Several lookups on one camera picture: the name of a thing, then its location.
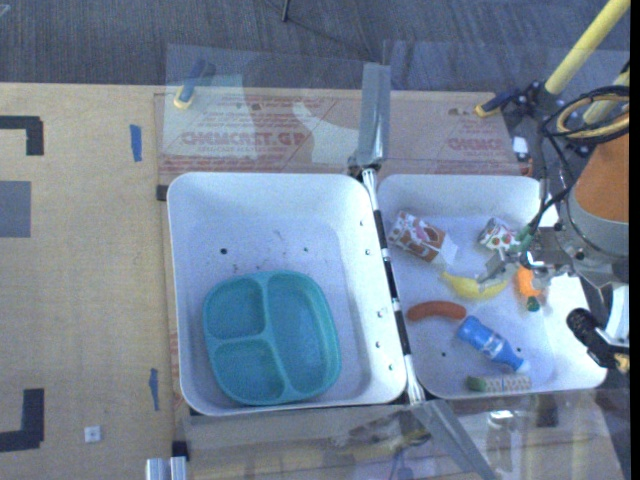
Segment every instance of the white plastic tray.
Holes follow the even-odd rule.
[[[188,173],[171,183],[167,204],[180,384],[191,407],[223,416],[380,404],[402,393],[406,370],[364,186],[343,175]],[[322,288],[338,330],[341,373],[315,399],[241,406],[215,382],[202,304],[220,281],[278,269],[306,274]]]
[[[491,251],[476,244],[479,232],[490,217],[499,217],[520,229],[538,210],[538,186],[535,180],[524,177],[396,175],[381,182],[378,202],[387,230],[400,210],[445,230],[459,247],[449,272],[473,277],[483,271],[491,256]],[[550,209],[542,225],[552,225],[556,219],[555,210]],[[468,314],[507,338],[531,363],[529,393],[588,389],[604,380],[606,369],[587,355],[586,347],[565,322],[571,310],[587,307],[578,278],[554,278],[541,310],[532,313],[518,299],[513,282],[495,298],[470,301],[460,298],[440,278],[442,268],[394,246],[390,254],[404,311],[429,300],[462,304]],[[444,317],[407,321],[418,379],[440,398],[495,396],[465,386],[467,375],[507,372],[455,338],[459,323]]]

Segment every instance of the dark floor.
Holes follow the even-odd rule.
[[[283,21],[284,0],[0,0],[0,81],[164,84],[171,55],[206,47],[384,61],[397,89],[498,92],[548,77],[607,1],[291,0]],[[626,13],[567,93],[608,85],[630,36]],[[612,373],[605,386],[628,381]],[[628,421],[628,400],[608,402]],[[629,433],[613,437],[630,478]]]

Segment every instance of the yellow banana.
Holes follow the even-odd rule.
[[[454,276],[448,272],[442,272],[441,275],[449,281],[455,292],[465,299],[490,299],[498,295],[509,284],[509,280],[506,279],[498,284],[487,286],[483,291],[480,291],[478,281],[471,277]]]

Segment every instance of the blue bowl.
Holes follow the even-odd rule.
[[[337,380],[340,346],[327,300],[308,276],[258,272],[217,284],[203,306],[218,385],[245,405],[314,397]]]

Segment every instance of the brown sausage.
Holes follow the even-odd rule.
[[[455,320],[462,320],[467,316],[464,306],[446,300],[432,300],[421,302],[407,311],[407,318],[413,322],[422,320],[427,316],[446,316]]]

